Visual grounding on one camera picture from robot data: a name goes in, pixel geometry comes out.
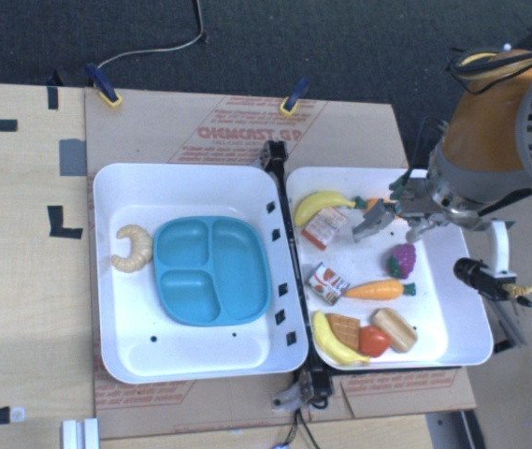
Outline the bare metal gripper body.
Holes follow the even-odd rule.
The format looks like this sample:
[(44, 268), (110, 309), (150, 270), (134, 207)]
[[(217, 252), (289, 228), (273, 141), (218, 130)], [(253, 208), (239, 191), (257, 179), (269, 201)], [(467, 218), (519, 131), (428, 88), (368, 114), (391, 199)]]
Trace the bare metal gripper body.
[(399, 177), (392, 183), (392, 202), (395, 214), (414, 227), (482, 225), (482, 203), (459, 195), (444, 179)]

